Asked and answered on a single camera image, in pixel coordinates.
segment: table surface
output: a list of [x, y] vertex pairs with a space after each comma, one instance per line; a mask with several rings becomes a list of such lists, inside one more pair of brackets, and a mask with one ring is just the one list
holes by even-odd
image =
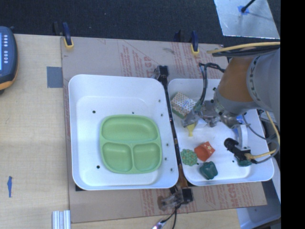
[[[15, 37], [18, 77], [0, 96], [0, 228], [51, 229], [52, 212], [69, 210], [63, 89], [47, 87], [47, 67], [61, 67], [60, 37]], [[77, 223], [71, 228], [150, 229], [164, 218]], [[173, 218], [164, 229], [172, 226]], [[240, 225], [236, 209], [226, 209], [178, 214], [175, 228], [238, 229]]]

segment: green round object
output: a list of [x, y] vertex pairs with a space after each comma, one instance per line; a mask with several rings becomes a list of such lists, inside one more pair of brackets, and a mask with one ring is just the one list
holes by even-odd
[[197, 154], [190, 149], [183, 149], [181, 154], [182, 163], [188, 166], [197, 164]]

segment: silver metal sheet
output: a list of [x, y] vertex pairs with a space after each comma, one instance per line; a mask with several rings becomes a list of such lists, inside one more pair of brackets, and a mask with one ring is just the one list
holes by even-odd
[[251, 0], [214, 0], [224, 36], [279, 39], [267, 0], [255, 0], [245, 11], [241, 8]]

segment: yellow cable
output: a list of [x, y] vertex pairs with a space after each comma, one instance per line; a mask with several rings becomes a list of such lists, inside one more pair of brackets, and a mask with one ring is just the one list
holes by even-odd
[[[280, 135], [279, 135], [279, 133], [278, 133], [278, 131], [277, 131], [277, 128], [276, 128], [276, 126], [275, 126], [275, 124], [274, 124], [274, 122], [273, 122], [273, 120], [272, 120], [272, 118], [271, 118], [271, 116], [270, 116], [270, 114], [269, 114], [268, 111], [266, 111], [266, 115], [267, 115], [267, 117], [268, 117], [268, 119], [269, 119], [269, 121], [270, 121], [270, 123], [271, 123], [271, 125], [272, 125], [272, 128], [273, 128], [274, 131], [275, 131], [275, 134], [276, 134], [276, 137], [277, 137], [277, 141], [278, 141], [278, 144], [279, 144], [279, 146], [280, 146]], [[271, 154], [273, 154], [275, 151], [276, 151], [276, 149], [275, 149], [275, 150], [272, 150], [272, 151], [270, 151], [270, 152], [261, 154], [261, 155], [252, 155], [252, 154], [247, 153], [247, 154], [245, 154], [245, 156], [246, 156], [247, 160], [250, 160], [250, 159], [256, 159], [256, 158], [264, 157], [264, 156], [266, 156], [266, 155], [271, 155]]]
[[280, 45], [280, 44], [281, 44], [280, 42], [257, 42], [257, 43], [241, 44], [241, 45], [227, 47], [227, 48], [209, 50], [209, 51], [206, 51], [206, 52], [207, 53], [216, 53], [216, 52], [223, 52], [223, 51], [241, 49], [241, 48], [246, 48], [246, 47], [273, 46], [273, 45]]

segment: green plate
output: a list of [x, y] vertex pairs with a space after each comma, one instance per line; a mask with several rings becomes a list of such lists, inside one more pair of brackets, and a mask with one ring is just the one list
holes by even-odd
[[106, 117], [100, 127], [100, 148], [105, 166], [116, 173], [153, 172], [162, 160], [159, 128], [141, 115]]

